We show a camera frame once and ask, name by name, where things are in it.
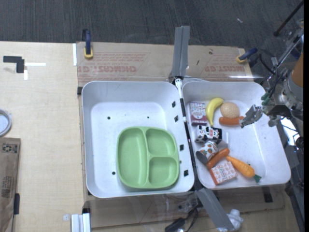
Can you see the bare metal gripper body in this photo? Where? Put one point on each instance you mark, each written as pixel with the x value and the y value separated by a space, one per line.
pixel 281 110

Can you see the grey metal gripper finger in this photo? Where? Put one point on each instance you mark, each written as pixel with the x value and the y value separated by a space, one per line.
pixel 274 121
pixel 252 115

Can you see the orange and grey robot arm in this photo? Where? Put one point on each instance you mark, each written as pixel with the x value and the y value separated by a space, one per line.
pixel 297 71

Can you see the beige round bread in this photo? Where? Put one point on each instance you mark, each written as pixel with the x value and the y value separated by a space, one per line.
pixel 229 110

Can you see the orange sausage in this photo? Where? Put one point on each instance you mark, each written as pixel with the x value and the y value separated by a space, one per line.
pixel 229 121
pixel 217 158

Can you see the white plastic tray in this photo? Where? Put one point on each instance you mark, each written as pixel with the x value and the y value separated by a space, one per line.
pixel 260 141
pixel 101 134

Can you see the yellow banana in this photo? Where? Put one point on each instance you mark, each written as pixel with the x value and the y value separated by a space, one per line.
pixel 210 108

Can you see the black and white cow carton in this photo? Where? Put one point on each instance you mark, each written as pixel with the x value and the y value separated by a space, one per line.
pixel 208 134

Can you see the orange carrot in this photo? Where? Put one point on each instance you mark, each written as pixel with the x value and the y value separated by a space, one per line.
pixel 241 167

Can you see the pink and white carton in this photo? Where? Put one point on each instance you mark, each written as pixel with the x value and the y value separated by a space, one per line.
pixel 198 113

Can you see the white can with fruit print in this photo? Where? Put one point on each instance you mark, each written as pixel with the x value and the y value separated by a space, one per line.
pixel 208 150

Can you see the orange and white carton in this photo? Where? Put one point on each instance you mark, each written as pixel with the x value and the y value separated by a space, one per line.
pixel 223 173

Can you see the brown cardboard board red print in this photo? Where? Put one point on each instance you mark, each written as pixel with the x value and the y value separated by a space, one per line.
pixel 144 64

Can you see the green divided plate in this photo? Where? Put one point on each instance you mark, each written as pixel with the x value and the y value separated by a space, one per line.
pixel 131 158

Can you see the clear tape roll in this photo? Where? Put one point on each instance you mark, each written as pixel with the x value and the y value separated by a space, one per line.
pixel 9 122

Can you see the brown paper packet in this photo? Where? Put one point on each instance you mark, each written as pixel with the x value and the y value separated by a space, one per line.
pixel 8 182

